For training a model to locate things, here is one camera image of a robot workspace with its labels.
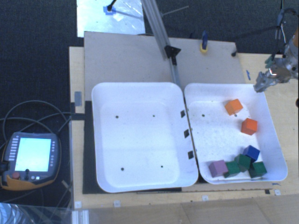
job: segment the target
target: white tray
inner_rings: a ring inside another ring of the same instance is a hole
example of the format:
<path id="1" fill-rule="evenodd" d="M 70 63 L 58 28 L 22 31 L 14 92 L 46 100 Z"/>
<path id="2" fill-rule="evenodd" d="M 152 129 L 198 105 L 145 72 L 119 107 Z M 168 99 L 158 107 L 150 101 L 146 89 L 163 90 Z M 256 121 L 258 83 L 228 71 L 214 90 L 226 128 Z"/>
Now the white tray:
<path id="1" fill-rule="evenodd" d="M 186 187 L 197 181 L 178 86 L 100 83 L 92 102 L 97 181 L 104 191 Z"/>
<path id="2" fill-rule="evenodd" d="M 229 116 L 224 105 L 239 99 L 243 109 Z M 287 176 L 287 165 L 271 119 L 264 93 L 256 93 L 251 84 L 189 84 L 185 100 L 194 145 L 202 177 L 209 183 L 281 181 Z M 246 118 L 258 121 L 252 136 L 241 133 Z M 237 176 L 213 178 L 208 168 L 213 161 L 233 161 L 252 145 L 260 150 L 257 161 L 263 161 L 267 174 L 251 179 L 248 171 Z"/>

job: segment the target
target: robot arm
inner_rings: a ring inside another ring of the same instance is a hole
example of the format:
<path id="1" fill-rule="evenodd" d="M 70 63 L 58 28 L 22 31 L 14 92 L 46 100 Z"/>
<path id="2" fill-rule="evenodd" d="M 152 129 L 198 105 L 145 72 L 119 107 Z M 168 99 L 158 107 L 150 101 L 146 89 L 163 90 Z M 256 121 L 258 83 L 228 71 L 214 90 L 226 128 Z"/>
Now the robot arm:
<path id="1" fill-rule="evenodd" d="M 298 28 L 293 38 L 286 44 L 283 58 L 272 60 L 270 56 L 265 62 L 268 71 L 259 72 L 254 89 L 263 92 L 269 86 L 289 82 L 291 78 L 298 80 Z"/>

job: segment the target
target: black bracket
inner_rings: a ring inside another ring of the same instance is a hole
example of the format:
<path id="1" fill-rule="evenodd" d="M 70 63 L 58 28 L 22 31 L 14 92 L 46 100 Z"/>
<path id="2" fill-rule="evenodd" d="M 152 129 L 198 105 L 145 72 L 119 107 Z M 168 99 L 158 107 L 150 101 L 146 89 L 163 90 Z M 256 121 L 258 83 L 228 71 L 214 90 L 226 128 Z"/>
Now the black bracket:
<path id="1" fill-rule="evenodd" d="M 177 60 L 176 60 L 176 56 L 177 54 L 181 51 L 180 48 L 175 48 L 175 47 L 172 47 L 170 45 L 166 45 L 164 47 L 165 49 L 165 52 L 167 54 L 167 57 L 170 58 L 171 57 L 171 62 L 173 65 L 177 65 Z"/>

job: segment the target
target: green block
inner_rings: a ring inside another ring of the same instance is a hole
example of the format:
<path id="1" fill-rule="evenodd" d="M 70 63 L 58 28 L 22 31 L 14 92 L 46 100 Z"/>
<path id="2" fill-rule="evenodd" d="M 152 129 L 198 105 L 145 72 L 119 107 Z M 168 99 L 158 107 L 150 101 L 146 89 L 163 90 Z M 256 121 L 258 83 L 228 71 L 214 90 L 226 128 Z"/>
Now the green block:
<path id="1" fill-rule="evenodd" d="M 239 154 L 235 157 L 235 161 L 238 163 L 241 172 L 245 172 L 250 168 L 251 159 L 248 156 Z"/>
<path id="2" fill-rule="evenodd" d="M 253 162 L 249 168 L 249 174 L 251 178 L 261 177 L 267 173 L 265 165 L 263 162 Z"/>
<path id="3" fill-rule="evenodd" d="M 225 164 L 228 168 L 228 172 L 224 174 L 225 178 L 236 176 L 240 172 L 239 165 L 236 161 L 226 162 Z"/>

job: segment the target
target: block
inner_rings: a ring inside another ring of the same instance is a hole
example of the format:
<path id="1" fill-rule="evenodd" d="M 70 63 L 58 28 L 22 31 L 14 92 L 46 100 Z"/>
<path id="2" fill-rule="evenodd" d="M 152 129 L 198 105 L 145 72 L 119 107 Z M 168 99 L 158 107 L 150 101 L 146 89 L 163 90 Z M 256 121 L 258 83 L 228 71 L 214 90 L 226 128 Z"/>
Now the block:
<path id="1" fill-rule="evenodd" d="M 243 109 L 243 106 L 238 99 L 234 99 L 225 105 L 225 109 L 229 115 L 232 115 L 237 114 L 241 109 Z"/>
<path id="2" fill-rule="evenodd" d="M 253 135 L 257 131 L 257 121 L 254 119 L 245 119 L 242 122 L 241 132 Z"/>
<path id="3" fill-rule="evenodd" d="M 248 156 L 239 154 L 235 157 L 235 161 L 238 163 L 241 172 L 245 172 L 250 168 L 251 158 Z"/>
<path id="4" fill-rule="evenodd" d="M 225 164 L 228 168 L 228 172 L 224 173 L 225 178 L 233 177 L 240 173 L 240 168 L 236 161 L 226 162 Z"/>
<path id="5" fill-rule="evenodd" d="M 251 163 L 249 168 L 249 175 L 251 178 L 261 177 L 267 173 L 266 167 L 263 162 Z"/>
<path id="6" fill-rule="evenodd" d="M 224 160 L 214 161 L 209 165 L 209 169 L 212 177 L 222 176 L 224 173 L 228 172 Z"/>
<path id="7" fill-rule="evenodd" d="M 243 151 L 243 155 L 249 157 L 251 159 L 251 161 L 250 161 L 251 163 L 255 162 L 258 159 L 259 154 L 260 154 L 260 151 L 251 145 L 249 145 Z"/>

